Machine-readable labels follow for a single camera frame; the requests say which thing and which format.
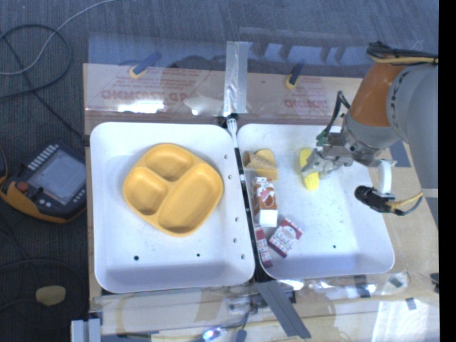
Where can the yellow divided plate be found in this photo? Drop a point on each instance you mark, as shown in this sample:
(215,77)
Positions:
(189,198)

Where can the pale yellow round object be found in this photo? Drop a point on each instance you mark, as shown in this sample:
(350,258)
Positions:
(51,295)

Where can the tan bread slice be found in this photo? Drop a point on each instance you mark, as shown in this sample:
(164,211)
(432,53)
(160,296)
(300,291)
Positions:
(257,161)

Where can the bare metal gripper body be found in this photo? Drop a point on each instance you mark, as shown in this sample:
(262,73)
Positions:
(342,151)

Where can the red and white small carton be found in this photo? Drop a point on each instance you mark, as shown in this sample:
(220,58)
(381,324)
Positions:
(285,238)

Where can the white plastic tray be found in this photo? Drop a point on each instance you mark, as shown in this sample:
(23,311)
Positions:
(342,226)
(117,233)

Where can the orange and white carton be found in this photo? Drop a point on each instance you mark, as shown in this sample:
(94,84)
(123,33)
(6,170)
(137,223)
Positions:
(265,199)

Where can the bare metal gripper finger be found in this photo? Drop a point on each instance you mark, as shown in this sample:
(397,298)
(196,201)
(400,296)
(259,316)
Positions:
(313,161)
(327,169)

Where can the yellow corn cob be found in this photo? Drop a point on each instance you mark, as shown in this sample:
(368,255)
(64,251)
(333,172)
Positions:
(311,183)

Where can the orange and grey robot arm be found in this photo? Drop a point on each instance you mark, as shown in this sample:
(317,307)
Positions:
(409,112)

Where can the thin black and white rod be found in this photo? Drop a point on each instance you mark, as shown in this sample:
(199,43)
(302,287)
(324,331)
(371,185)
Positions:
(238,155)

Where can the black cylinder on white bracket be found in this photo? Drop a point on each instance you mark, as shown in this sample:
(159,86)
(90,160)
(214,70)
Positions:
(374,195)

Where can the brown cardboard board red print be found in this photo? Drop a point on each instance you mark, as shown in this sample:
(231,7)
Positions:
(406,262)

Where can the dark red narrow carton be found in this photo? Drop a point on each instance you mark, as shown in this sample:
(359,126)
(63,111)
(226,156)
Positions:
(264,251)

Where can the yellow toy food piece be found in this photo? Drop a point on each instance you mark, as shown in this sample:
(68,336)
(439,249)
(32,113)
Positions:
(269,173)

